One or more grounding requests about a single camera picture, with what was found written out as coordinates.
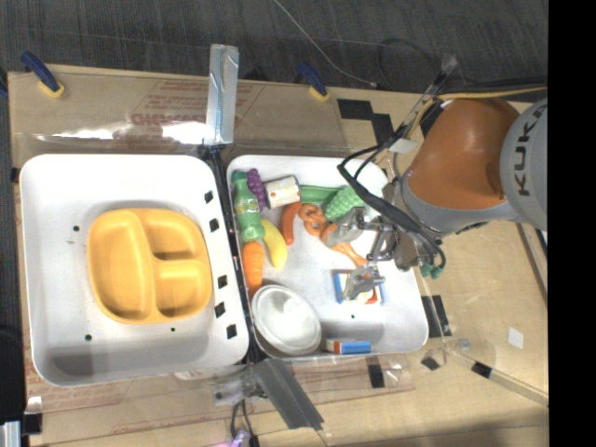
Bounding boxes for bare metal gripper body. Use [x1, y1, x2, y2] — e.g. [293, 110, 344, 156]
[367, 221, 428, 273]

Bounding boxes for orange toy drumstick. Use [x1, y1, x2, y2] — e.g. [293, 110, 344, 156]
[320, 223, 369, 268]

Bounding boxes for blue and white carton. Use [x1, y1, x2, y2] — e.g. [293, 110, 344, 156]
[332, 269, 386, 306]

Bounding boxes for green bumpy toy vegetable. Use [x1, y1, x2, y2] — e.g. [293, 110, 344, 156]
[299, 184, 367, 224]

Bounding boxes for orange toy pretzel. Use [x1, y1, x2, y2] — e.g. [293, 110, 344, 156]
[297, 202, 330, 238]

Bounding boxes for white plastic tray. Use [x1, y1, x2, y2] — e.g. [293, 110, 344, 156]
[225, 154, 429, 360]
[18, 153, 251, 387]

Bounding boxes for orange toy sausage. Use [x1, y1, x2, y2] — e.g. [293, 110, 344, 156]
[279, 201, 304, 247]

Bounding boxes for small blue white orange box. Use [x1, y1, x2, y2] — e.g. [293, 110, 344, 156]
[324, 337, 373, 356]

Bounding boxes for yellow banana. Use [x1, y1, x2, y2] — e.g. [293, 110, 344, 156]
[259, 218, 289, 271]

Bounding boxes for small white can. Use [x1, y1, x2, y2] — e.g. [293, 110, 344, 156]
[263, 174, 302, 210]

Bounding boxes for white bowl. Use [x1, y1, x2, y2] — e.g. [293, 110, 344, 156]
[251, 284, 322, 358]

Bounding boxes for green toy bottle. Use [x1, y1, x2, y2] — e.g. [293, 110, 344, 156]
[231, 169, 266, 244]

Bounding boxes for purple toy grapes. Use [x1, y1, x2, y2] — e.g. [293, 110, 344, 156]
[246, 168, 269, 212]

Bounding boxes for orange carrot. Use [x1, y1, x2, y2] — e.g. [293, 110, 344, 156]
[241, 240, 265, 297]

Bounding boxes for yellow divided plate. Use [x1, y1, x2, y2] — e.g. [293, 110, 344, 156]
[87, 208, 214, 325]

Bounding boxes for brown cardboard board red print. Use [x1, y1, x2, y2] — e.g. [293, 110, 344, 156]
[7, 62, 415, 441]

